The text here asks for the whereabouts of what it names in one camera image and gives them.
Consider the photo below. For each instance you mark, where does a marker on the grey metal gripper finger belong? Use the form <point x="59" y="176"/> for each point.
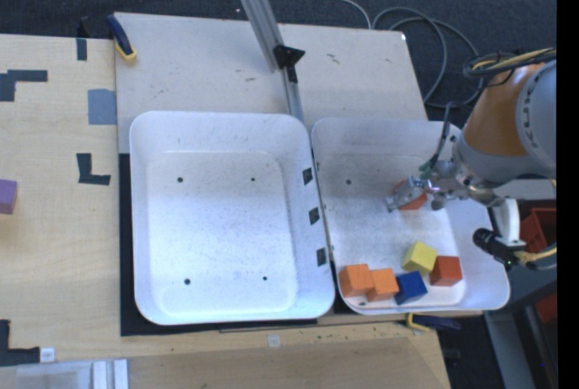
<point x="418" y="183"/>
<point x="398" y="198"/>

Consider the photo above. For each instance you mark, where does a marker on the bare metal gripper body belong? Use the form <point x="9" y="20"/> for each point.
<point x="445" y="183"/>

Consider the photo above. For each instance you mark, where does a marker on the red cube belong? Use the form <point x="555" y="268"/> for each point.
<point x="414" y="202"/>
<point x="446" y="271"/>

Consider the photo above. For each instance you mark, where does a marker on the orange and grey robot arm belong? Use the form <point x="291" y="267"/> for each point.
<point x="502" y="125"/>

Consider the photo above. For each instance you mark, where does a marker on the white plastic tray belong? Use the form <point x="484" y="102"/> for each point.
<point x="375" y="220"/>
<point x="221" y="220"/>

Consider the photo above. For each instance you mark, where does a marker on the yellow cube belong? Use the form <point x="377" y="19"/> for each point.
<point x="420" y="257"/>

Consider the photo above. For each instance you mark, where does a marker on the orange cube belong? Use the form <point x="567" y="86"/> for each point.
<point x="383" y="285"/>
<point x="355" y="279"/>

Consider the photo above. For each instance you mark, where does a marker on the blue cube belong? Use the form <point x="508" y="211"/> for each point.
<point x="410" y="287"/>

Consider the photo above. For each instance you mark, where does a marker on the red plastic crate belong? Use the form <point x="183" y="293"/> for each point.
<point x="540" y="229"/>

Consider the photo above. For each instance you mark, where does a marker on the pale flat board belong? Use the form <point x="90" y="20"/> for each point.
<point x="199" y="61"/>

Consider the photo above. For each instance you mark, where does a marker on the purple cube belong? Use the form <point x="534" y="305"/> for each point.
<point x="7" y="196"/>

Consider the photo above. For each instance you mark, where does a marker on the black cylinder on white bracket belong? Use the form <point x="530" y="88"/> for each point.
<point x="497" y="242"/>

